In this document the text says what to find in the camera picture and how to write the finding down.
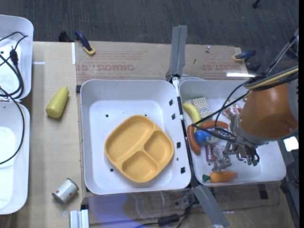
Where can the yellow squeeze bottle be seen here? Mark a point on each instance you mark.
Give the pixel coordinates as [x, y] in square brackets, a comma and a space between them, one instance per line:
[57, 103]

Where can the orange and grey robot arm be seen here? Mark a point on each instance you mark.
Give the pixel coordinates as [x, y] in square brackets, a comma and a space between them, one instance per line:
[268, 113]

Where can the brown cardboard board, red print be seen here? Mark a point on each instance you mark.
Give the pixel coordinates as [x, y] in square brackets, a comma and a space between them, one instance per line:
[142, 63]

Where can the white can with orange dots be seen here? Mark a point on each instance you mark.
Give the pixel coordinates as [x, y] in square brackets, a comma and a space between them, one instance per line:
[65, 191]

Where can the orange-red sausage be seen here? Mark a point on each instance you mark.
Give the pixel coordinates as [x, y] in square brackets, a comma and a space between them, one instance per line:
[192, 140]
[219, 124]

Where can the white packet with brown print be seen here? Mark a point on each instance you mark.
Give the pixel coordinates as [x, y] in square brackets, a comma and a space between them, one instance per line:
[231, 109]

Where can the clear bottle with blue cap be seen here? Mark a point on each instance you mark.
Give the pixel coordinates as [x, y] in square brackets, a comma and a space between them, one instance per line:
[201, 136]

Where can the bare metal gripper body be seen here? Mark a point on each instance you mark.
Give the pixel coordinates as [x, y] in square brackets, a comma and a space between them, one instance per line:
[238, 146]

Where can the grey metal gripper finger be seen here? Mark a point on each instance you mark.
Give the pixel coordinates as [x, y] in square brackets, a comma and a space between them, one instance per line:
[217, 167]
[226, 163]

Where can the pink and white packet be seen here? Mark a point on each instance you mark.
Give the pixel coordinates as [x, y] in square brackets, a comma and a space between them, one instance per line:
[210, 152]

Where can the white plastic tray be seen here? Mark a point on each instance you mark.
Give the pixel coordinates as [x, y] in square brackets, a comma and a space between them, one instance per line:
[12, 163]
[268, 167]
[99, 139]
[23, 32]

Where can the yellow banana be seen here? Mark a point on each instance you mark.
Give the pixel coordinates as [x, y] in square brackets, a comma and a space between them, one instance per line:
[193, 111]

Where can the yellow divided plate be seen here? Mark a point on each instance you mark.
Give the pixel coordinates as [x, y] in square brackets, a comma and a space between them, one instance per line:
[133, 139]

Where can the orange carrot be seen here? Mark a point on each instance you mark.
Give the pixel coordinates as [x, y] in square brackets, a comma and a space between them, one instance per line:
[223, 176]

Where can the patterned pale yellow carton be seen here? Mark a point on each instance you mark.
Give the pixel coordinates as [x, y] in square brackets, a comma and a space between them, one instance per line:
[202, 106]

